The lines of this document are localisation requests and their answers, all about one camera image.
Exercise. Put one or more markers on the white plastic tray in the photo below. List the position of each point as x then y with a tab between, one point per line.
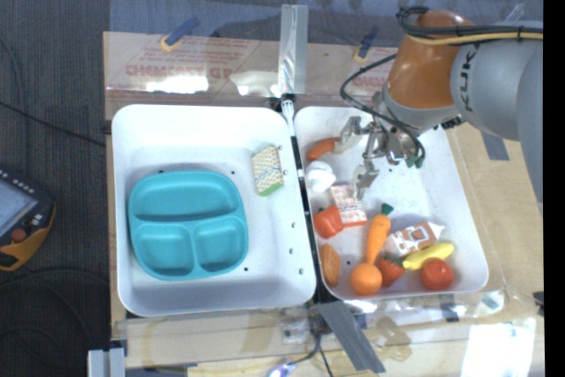
424	194
198	132

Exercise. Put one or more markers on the orange sausage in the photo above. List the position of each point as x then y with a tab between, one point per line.
320	148

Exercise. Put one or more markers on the brown bread slice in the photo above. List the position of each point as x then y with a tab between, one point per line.
330	265

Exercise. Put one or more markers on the thin black and white rod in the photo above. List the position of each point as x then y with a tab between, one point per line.
289	115

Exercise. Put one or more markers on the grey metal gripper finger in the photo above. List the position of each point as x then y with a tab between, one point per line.
351	132
364	180

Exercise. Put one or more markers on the orange fruit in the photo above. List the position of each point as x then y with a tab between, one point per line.
366	279

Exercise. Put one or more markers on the yellow banana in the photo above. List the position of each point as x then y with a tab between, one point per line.
428	256

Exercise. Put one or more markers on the orange bell pepper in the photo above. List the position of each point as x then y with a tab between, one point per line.
327	223

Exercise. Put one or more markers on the white round toy food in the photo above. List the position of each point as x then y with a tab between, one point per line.
320	177

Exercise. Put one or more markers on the blue divided plate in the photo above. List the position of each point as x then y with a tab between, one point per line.
185	198

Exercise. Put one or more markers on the green and white carton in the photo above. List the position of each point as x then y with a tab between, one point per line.
267	170

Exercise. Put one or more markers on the orange carrot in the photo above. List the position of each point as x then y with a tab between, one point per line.
378	234

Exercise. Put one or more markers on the red strawberry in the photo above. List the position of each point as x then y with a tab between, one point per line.
390	270

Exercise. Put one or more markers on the black cylinder on white bracket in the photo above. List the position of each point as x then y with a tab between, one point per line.
451	122

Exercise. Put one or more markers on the red tomato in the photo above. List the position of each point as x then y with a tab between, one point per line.
437	274

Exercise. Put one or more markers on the red and white carton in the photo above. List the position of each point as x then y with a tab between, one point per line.
348	205

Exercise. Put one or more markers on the brown and white carton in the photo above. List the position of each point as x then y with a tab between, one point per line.
412	239

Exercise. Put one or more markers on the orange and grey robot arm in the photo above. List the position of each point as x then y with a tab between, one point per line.
494	88

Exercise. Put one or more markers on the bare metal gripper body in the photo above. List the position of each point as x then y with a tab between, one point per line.
392	144

